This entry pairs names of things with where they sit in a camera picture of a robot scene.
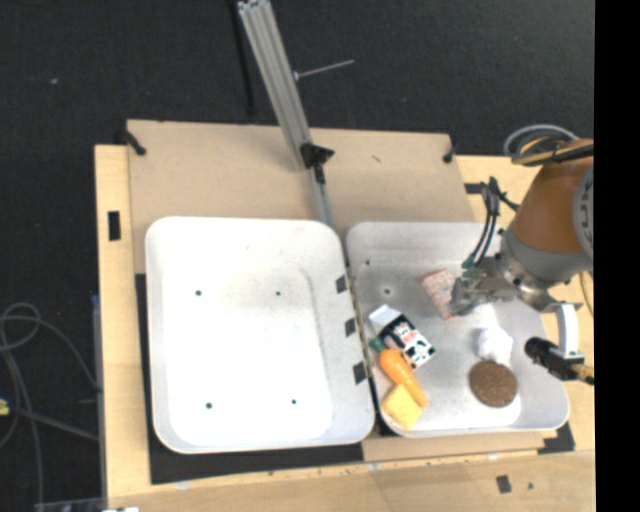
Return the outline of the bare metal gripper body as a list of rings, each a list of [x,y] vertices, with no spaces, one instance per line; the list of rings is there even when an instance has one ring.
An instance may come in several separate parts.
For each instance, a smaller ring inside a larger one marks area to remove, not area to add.
[[[551,312],[558,300],[549,293],[554,282],[543,281],[511,255],[485,257],[467,270],[475,303],[518,299],[538,312]]]

